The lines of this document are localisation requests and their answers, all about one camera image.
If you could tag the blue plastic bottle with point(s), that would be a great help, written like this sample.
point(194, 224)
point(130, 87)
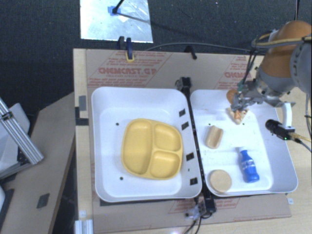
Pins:
point(248, 166)

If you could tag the brown cardboard board red print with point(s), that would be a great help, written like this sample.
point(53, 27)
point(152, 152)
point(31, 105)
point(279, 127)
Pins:
point(156, 67)

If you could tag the toy pizza slice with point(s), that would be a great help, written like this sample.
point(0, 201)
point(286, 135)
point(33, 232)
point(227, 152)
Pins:
point(239, 117)

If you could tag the orange toy bread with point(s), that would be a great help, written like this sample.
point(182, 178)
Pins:
point(230, 95)

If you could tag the thin black rod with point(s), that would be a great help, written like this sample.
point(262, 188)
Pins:
point(195, 135)

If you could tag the white plastic tray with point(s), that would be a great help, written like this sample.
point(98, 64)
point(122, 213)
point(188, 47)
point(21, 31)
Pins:
point(109, 140)
point(265, 155)

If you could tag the yellow divided plate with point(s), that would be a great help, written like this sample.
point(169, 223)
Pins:
point(139, 147)

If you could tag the tan toy hot dog bun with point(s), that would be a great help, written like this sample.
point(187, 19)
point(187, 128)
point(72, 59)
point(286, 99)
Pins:
point(214, 136)

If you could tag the black cylinder on white bracket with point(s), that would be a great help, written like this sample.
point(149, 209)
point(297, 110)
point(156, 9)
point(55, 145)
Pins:
point(278, 127)

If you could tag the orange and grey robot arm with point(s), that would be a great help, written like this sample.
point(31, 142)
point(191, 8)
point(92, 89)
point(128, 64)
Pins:
point(278, 57)

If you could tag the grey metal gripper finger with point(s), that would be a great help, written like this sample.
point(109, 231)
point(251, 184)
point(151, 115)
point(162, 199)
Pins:
point(244, 106)
point(236, 103)

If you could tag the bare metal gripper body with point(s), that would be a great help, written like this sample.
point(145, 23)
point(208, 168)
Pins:
point(252, 94)

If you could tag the tan round biscuit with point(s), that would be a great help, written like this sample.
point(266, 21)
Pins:
point(220, 180)

